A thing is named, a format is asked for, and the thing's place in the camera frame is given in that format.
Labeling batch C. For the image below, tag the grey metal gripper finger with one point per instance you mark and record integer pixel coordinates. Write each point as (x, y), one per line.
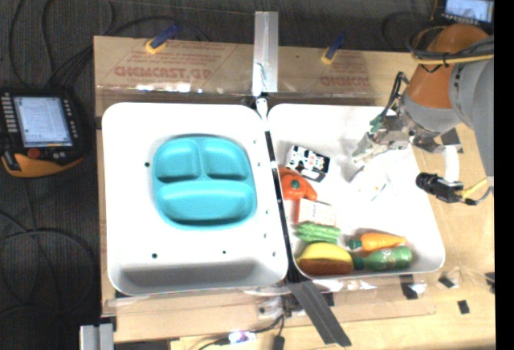
(371, 155)
(364, 145)

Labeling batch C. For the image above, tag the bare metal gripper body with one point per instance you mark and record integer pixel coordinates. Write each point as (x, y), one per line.
(395, 135)

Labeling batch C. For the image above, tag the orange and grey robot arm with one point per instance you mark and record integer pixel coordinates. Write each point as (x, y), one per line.
(467, 87)

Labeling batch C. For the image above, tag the black and white carton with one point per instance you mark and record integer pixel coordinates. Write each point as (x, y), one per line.
(307, 161)

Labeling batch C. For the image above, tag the white plastic tray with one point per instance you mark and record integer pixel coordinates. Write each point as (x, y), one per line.
(405, 216)
(128, 188)

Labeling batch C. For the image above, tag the white and red packet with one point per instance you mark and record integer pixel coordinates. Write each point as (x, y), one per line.
(319, 213)

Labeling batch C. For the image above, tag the orange toy pepper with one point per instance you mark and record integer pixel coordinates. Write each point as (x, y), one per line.
(293, 185)

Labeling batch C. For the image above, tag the orange carrot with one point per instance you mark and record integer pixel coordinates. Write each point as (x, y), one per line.
(379, 241)

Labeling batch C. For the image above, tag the thin black and white rod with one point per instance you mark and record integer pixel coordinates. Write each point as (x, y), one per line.
(276, 176)

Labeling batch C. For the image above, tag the green toy asparagus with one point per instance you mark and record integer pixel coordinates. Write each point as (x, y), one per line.
(317, 233)

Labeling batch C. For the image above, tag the green bottle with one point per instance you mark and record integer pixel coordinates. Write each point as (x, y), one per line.
(387, 259)

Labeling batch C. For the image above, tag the yellow and orange toy mango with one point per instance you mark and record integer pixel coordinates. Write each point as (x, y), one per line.
(323, 259)

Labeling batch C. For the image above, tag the brown cardboard board red print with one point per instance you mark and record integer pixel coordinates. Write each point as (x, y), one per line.
(225, 67)

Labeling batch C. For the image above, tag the blue divided plate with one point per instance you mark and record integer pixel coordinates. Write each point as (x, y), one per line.
(205, 196)

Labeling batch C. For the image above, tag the black cylinder on white bracket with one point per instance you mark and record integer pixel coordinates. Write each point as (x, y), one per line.
(439, 184)

